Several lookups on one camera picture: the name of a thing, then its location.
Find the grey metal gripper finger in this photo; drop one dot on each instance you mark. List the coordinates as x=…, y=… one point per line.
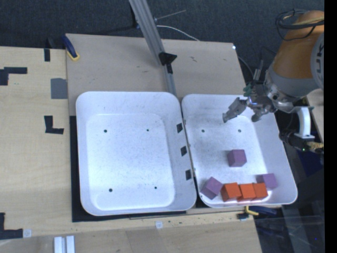
x=234, y=109
x=259, y=116

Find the purple cube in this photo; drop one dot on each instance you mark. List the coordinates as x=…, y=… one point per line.
x=237, y=158
x=269, y=180
x=212, y=187

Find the black cylinder on white bracket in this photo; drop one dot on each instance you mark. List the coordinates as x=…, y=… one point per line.
x=302, y=130

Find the pale wood board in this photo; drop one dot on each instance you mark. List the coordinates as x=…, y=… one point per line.
x=118, y=67

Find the orange cube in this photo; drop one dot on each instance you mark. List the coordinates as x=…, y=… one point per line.
x=247, y=191
x=231, y=191
x=260, y=190

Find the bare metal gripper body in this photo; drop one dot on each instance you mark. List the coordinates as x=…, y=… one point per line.
x=263, y=99

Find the white plastic tray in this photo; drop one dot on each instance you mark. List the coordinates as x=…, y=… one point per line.
x=131, y=154
x=221, y=138

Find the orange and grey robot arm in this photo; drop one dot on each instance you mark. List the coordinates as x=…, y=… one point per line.
x=295, y=59

